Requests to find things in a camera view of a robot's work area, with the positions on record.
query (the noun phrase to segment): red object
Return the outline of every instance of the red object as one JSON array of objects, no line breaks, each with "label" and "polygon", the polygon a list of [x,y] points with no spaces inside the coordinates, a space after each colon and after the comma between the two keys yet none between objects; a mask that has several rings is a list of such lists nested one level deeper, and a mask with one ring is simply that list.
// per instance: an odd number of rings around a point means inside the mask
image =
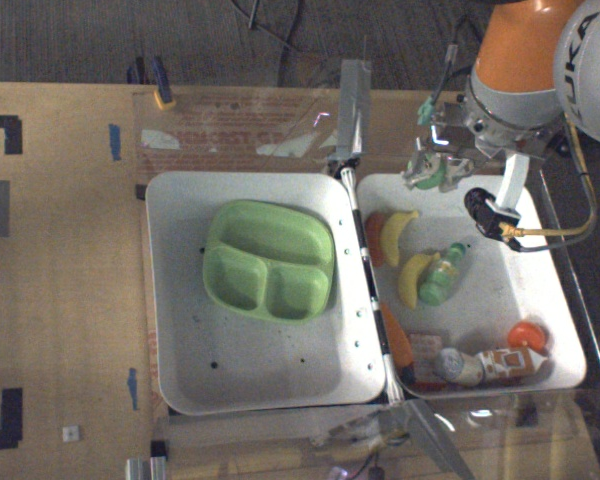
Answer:
[{"label": "red object", "polygon": [[522,320],[514,325],[507,335],[510,347],[529,347],[539,354],[547,345],[547,335],[538,324]]},{"label": "red object", "polygon": [[369,256],[371,256],[371,264],[374,267],[381,267],[384,263],[384,254],[380,248],[380,231],[386,217],[384,213],[374,212],[367,217],[364,223],[364,233],[367,236],[367,247],[369,249]]}]

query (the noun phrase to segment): yellow banana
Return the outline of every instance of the yellow banana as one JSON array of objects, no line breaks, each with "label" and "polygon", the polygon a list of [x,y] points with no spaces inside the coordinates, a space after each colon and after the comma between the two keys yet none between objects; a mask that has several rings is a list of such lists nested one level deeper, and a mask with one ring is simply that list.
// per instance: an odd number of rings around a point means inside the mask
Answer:
[{"label": "yellow banana", "polygon": [[384,254],[384,259],[390,267],[397,267],[400,263],[400,248],[398,239],[404,228],[413,219],[419,217],[417,210],[411,212],[395,212],[382,226],[380,231],[380,249]]},{"label": "yellow banana", "polygon": [[429,265],[437,259],[440,259],[440,253],[434,254],[414,254],[402,267],[398,277],[398,295],[409,309],[416,309],[418,304],[418,280],[422,273],[429,268]]}]

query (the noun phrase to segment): green bottle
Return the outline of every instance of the green bottle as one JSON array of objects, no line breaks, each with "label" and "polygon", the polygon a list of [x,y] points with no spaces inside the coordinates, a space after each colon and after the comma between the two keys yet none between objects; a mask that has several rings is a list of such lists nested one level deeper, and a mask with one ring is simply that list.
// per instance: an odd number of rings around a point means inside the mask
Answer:
[{"label": "green bottle", "polygon": [[464,245],[455,242],[449,246],[444,256],[431,265],[426,279],[418,290],[422,302],[428,306],[439,306],[449,298],[453,285],[460,275],[458,265],[464,258],[465,252]]}]

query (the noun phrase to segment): green plate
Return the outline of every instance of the green plate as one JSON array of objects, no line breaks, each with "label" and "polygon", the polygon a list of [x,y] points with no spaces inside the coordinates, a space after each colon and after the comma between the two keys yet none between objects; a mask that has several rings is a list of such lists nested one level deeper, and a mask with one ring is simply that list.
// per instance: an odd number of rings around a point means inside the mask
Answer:
[{"label": "green plate", "polygon": [[203,281],[217,304],[245,316],[301,323],[320,315],[333,282],[329,228],[284,206],[223,205],[207,236]]}]

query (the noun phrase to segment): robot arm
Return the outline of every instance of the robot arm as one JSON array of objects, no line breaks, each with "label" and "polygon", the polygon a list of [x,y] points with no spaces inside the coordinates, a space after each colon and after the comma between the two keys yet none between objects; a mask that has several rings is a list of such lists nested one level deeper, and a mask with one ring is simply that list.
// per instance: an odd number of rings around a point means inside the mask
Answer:
[{"label": "robot arm", "polygon": [[416,140],[403,177],[410,189],[444,192],[489,159],[504,160],[500,192],[477,189],[465,205],[485,236],[524,250],[514,208],[528,170],[561,130],[576,133],[569,123],[600,141],[600,0],[505,1],[494,8],[464,95],[432,110],[431,136]]}]

